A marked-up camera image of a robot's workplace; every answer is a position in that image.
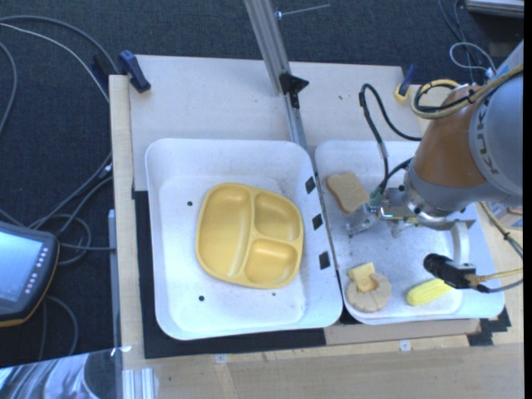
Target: yellow plate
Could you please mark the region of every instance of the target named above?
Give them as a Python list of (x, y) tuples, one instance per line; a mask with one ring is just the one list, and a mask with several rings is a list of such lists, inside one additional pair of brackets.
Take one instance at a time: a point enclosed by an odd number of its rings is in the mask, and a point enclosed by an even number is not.
[(196, 257), (211, 276), (254, 288), (280, 288), (299, 271), (303, 220), (286, 197), (223, 183), (205, 196)]

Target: white tray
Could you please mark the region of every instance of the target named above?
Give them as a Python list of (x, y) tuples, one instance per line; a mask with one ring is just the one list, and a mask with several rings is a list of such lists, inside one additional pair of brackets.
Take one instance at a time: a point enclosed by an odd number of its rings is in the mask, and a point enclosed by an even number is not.
[[(160, 139), (145, 155), (160, 327), (179, 340), (300, 328), (324, 328), (342, 311), (318, 190), (305, 183), (313, 166), (301, 147), (272, 140)], [(277, 289), (248, 288), (210, 277), (195, 257), (195, 231), (213, 186), (237, 182), (292, 200), (303, 217), (304, 244), (296, 278)], [(330, 265), (320, 266), (328, 253)]]
[[(390, 170), (414, 156), (416, 142), (386, 142)], [(423, 268), (423, 259), (429, 253), (453, 258), (452, 237), (449, 232), (428, 228), (407, 228), (399, 238), (393, 238), (386, 222), (377, 221), (369, 230), (349, 238), (346, 215), (340, 210), (325, 181), (329, 175), (353, 172), (368, 193), (381, 182), (383, 162), (375, 141), (331, 140), (318, 146), (316, 166), (322, 183), (323, 199), (331, 229), (334, 251), (342, 290), (345, 292), (350, 278), (347, 271), (360, 264), (373, 262), (378, 273), (388, 277), (392, 284), (392, 296), (388, 304), (378, 312), (364, 313), (345, 300), (348, 312), (358, 321), (367, 324), (399, 323), (432, 319), (492, 318), (504, 307), (503, 293), (479, 293), (472, 289), (453, 290), (434, 302), (411, 306), (406, 302), (408, 291), (419, 283), (434, 278)], [(404, 171), (393, 176), (388, 186), (402, 184)], [(495, 273), (478, 214), (473, 204), (457, 219), (477, 220), (468, 229), (470, 262), (477, 266), (478, 274)], [(490, 288), (500, 286), (498, 279), (490, 280)]]

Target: black hole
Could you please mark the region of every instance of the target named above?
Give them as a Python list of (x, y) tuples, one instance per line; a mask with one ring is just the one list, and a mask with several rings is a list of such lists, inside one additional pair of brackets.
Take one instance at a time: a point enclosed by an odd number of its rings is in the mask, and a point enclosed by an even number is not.
[(328, 268), (331, 265), (331, 260), (329, 258), (329, 253), (325, 251), (319, 255), (319, 268), (321, 270)]
[(314, 230), (316, 230), (317, 228), (319, 228), (322, 224), (323, 224), (323, 219), (322, 219), (322, 215), (321, 215), (321, 214), (318, 214), (317, 216), (315, 216), (315, 217), (313, 218), (313, 226), (314, 226)]
[(314, 182), (313, 177), (309, 177), (308, 180), (305, 182), (305, 188), (307, 188), (307, 194), (310, 194), (314, 188), (316, 188), (316, 183)]

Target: black floor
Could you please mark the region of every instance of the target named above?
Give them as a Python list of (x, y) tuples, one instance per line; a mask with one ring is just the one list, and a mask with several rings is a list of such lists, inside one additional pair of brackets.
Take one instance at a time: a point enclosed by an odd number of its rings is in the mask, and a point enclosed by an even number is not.
[[(457, 0), (441, 0), (446, 12)], [(273, 0), (281, 12), (329, 5), (286, 15), (280, 22), (291, 61), (416, 66), (414, 82), (442, 77), (471, 81), (455, 66), (449, 47), (458, 41), (436, 0)], [(89, 67), (100, 50), (80, 28), (117, 60), (134, 53), (260, 59), (242, 0), (0, 0), (0, 22), (52, 37)], [(466, 39), (491, 52), (495, 64), (524, 36), (523, 20), (471, 16), (458, 9)], [(46, 216), (97, 170), (111, 152), (106, 100), (79, 61), (40, 37), (0, 26), (0, 42), (17, 64), (17, 94), (0, 131), (0, 220), (29, 226)], [(0, 122), (12, 90), (12, 68), (0, 52)], [(108, 245), (107, 216), (112, 183), (97, 180), (58, 211), (41, 229), (57, 232), (84, 203), (63, 243)], [(75, 258), (63, 248), (61, 260)], [(109, 253), (90, 251), (57, 270), (49, 294), (75, 314), (75, 352), (112, 347)], [(48, 299), (23, 325), (0, 328), (0, 367), (65, 356), (75, 331), (57, 302)]]

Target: electronic device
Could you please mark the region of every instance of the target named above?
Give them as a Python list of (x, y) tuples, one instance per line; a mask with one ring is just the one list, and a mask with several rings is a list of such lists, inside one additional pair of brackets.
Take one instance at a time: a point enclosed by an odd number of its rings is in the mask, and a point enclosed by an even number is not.
[(53, 234), (0, 222), (0, 328), (32, 316), (52, 281), (58, 255)]

